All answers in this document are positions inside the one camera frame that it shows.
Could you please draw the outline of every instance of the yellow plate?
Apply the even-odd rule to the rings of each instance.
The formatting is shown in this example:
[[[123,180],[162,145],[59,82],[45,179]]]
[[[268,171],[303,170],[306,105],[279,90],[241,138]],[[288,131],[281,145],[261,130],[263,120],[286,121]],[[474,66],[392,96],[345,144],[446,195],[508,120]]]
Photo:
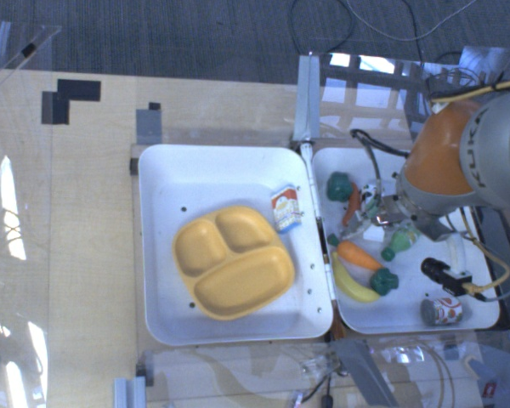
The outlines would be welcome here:
[[[227,207],[197,218],[173,239],[173,258],[196,305],[217,320],[249,315],[292,285],[286,248],[256,210]]]

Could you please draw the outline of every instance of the orange carrot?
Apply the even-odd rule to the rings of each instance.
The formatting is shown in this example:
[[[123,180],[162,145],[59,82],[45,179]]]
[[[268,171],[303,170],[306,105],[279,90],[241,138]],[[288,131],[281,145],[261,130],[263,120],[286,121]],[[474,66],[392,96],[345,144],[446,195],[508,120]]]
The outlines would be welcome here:
[[[338,243],[337,252],[344,260],[362,268],[374,271],[383,268],[382,264],[379,263],[372,255],[359,248],[353,242],[341,241]]]
[[[355,212],[360,209],[360,193],[357,184],[351,182],[351,187],[353,188],[353,192],[349,196],[348,199],[348,210],[343,215],[342,225],[345,227],[348,225],[349,220],[354,216]]]

